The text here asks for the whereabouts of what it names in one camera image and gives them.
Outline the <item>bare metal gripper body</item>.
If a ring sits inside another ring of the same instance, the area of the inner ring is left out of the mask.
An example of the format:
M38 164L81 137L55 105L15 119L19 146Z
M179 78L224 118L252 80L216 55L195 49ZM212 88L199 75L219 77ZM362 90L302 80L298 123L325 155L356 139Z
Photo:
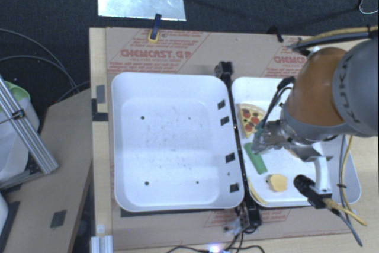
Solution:
M303 162L311 162L322 157L322 154L314 149L309 140L298 137L283 121L276 120L265 123L264 127L258 129L258 139L261 142L262 150L265 145L274 145L275 150L282 148L288 150Z

